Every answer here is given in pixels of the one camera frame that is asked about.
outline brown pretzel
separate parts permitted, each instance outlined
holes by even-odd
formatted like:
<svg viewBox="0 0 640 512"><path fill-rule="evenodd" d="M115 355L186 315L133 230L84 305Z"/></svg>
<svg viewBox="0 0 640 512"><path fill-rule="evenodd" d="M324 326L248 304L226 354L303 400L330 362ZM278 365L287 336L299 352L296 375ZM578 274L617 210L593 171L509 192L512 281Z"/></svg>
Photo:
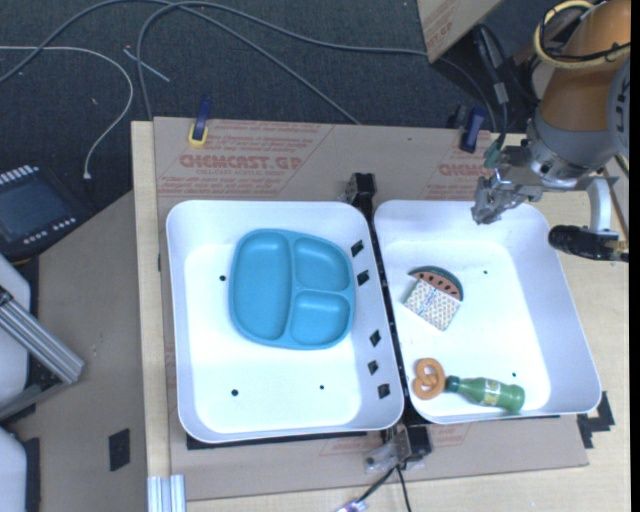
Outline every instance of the brown pretzel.
<svg viewBox="0 0 640 512"><path fill-rule="evenodd" d="M427 373L427 368L432 368L434 373ZM445 380L444 370L438 361L431 357L420 359L416 364L413 392L418 398L429 400L442 393Z"/></svg>

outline green bottle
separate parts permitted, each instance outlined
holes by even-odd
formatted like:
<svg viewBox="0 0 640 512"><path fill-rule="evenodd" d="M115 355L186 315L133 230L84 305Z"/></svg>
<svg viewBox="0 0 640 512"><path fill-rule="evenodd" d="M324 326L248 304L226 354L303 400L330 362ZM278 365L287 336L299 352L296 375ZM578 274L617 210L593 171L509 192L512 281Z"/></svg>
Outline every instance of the green bottle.
<svg viewBox="0 0 640 512"><path fill-rule="evenodd" d="M524 389L520 386L484 377L461 379L450 376L445 389L460 393L478 405L502 407L509 412L518 412L524 404Z"/></svg>

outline blue clamp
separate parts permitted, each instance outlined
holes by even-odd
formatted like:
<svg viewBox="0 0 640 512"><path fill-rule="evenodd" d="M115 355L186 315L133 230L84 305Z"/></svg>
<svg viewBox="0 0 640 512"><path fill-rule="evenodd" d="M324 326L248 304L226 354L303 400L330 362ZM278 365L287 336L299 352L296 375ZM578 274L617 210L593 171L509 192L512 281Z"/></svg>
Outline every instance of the blue clamp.
<svg viewBox="0 0 640 512"><path fill-rule="evenodd" d="M467 153L475 153L478 133L487 117L487 111L482 107L473 107L467 118L467 127L460 141L460 149Z"/></svg>
<svg viewBox="0 0 640 512"><path fill-rule="evenodd" d="M209 119L209 111L211 110L212 103L213 98L211 96L202 98L196 122L191 125L191 129L189 130L189 144L193 147L201 148L207 141L207 135L209 133L207 120Z"/></svg>

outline bottle label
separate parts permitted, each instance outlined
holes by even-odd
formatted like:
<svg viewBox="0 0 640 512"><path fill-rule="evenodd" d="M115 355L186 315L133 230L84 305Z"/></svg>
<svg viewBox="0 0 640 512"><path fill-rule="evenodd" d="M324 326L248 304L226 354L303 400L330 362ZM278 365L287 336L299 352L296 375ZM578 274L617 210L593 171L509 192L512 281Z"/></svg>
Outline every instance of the bottle label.
<svg viewBox="0 0 640 512"><path fill-rule="evenodd" d="M498 405L500 397L500 383L487 379L484 384L484 398L480 402L483 405Z"/></svg>

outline black device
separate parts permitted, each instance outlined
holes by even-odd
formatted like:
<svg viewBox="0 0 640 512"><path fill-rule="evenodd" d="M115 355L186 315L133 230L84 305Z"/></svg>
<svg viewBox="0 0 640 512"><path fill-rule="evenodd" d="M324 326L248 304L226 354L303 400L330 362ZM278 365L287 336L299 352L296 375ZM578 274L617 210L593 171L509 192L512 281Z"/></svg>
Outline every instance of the black device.
<svg viewBox="0 0 640 512"><path fill-rule="evenodd" d="M38 255L91 216L50 171L23 165L0 172L0 253Z"/></svg>

